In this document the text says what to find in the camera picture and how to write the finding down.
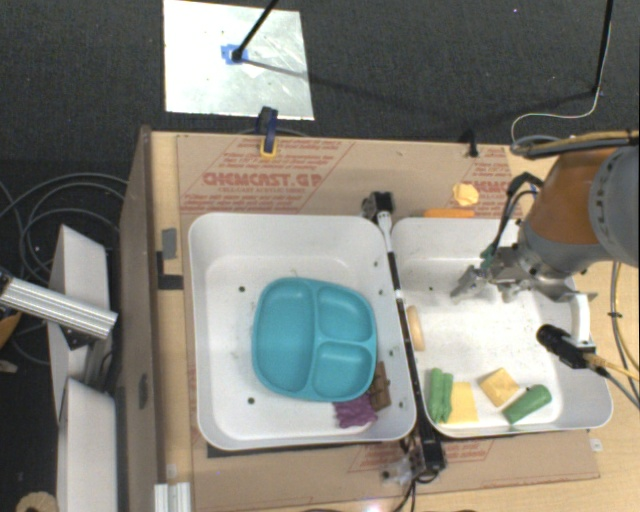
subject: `blue divided plate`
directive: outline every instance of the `blue divided plate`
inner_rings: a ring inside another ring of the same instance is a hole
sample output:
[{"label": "blue divided plate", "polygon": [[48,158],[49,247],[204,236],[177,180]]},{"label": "blue divided plate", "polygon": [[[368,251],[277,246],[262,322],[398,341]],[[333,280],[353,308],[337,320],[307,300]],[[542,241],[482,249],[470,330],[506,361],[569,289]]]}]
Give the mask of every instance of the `blue divided plate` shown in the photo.
[{"label": "blue divided plate", "polygon": [[344,402],[365,393],[376,366],[369,303],[343,286],[288,277],[262,292],[253,324],[253,369],[277,393]]}]

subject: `white cable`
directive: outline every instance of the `white cable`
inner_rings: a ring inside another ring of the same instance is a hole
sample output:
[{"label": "white cable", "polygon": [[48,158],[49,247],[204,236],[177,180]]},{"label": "white cable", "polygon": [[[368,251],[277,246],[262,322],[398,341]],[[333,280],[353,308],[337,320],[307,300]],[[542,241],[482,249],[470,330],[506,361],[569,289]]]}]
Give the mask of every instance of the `white cable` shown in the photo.
[{"label": "white cable", "polygon": [[[605,45],[604,56],[602,57],[602,71],[604,71],[604,65],[607,61],[607,55],[609,54],[609,41],[611,40],[612,28],[613,28],[612,25],[609,25],[609,34],[607,35],[607,44]],[[511,124],[512,142],[514,144],[516,142],[516,135],[515,135],[516,124],[518,124],[523,119],[526,119],[527,117],[553,117],[556,119],[582,119],[584,117],[589,117],[591,114],[593,114],[593,112],[596,110],[596,107],[598,106],[598,98],[600,97],[600,89],[602,88],[602,77],[603,77],[603,74],[601,73],[600,81],[596,86],[596,92],[593,98],[593,105],[591,106],[591,109],[588,112],[585,112],[584,114],[577,114],[577,115],[554,114],[549,112],[529,112],[527,114],[522,114],[521,116],[517,117],[516,120]]]}]

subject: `black rod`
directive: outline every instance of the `black rod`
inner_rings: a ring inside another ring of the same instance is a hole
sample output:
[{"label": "black rod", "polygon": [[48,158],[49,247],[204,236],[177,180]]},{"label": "black rod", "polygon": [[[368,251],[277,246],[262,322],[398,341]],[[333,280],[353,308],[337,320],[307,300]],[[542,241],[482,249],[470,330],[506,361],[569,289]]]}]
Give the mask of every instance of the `black rod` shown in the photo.
[{"label": "black rod", "polygon": [[233,60],[233,62],[240,62],[242,60],[242,53],[245,51],[245,49],[253,39],[253,36],[256,35],[258,30],[260,30],[260,27],[264,23],[264,20],[267,19],[267,16],[269,16],[269,14],[275,8],[279,1],[280,0],[271,0],[269,2],[269,5],[267,5],[265,10],[262,12],[260,17],[258,18],[258,21],[256,21],[255,25],[253,25],[253,28],[247,34],[247,37],[245,37],[244,41],[242,41],[242,44],[231,52],[231,60]]},{"label": "black rod", "polygon": [[607,7],[604,13],[604,25],[602,27],[602,39],[600,40],[600,56],[598,57],[598,71],[596,73],[596,83],[593,86],[593,92],[597,92],[602,79],[602,68],[604,67],[604,58],[607,53],[607,44],[609,42],[609,32],[611,30],[611,15],[613,13],[613,0],[607,0]]}]

